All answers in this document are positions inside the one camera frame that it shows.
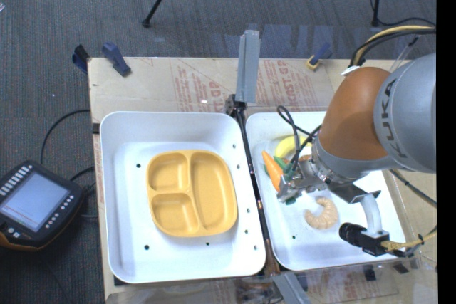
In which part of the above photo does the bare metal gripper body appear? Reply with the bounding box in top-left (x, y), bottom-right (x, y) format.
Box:
top-left (291, 160), bottom-right (338, 194)

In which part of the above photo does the orange carrot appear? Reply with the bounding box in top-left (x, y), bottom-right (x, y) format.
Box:
top-left (261, 150), bottom-right (286, 194)

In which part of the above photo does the beige croissant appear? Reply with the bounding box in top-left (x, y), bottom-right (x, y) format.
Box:
top-left (303, 196), bottom-right (340, 231)

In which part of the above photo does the yellow banana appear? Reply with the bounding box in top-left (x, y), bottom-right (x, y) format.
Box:
top-left (274, 134), bottom-right (311, 159)

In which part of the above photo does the white plastic tray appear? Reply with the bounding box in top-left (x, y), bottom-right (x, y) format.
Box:
top-left (245, 110), bottom-right (409, 272)
top-left (99, 110), bottom-right (268, 285)

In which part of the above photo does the yellow divided plate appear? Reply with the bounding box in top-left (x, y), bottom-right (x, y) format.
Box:
top-left (145, 149), bottom-right (239, 236)

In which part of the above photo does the brown cardboard board, red print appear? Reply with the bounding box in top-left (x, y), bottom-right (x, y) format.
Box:
top-left (87, 56), bottom-right (437, 304)

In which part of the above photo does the black cylinder on white bracket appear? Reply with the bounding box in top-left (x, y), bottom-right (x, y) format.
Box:
top-left (338, 189), bottom-right (391, 257)

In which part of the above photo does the black block with thin wires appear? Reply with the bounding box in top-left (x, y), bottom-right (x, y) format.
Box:
top-left (224, 93), bottom-right (249, 115)

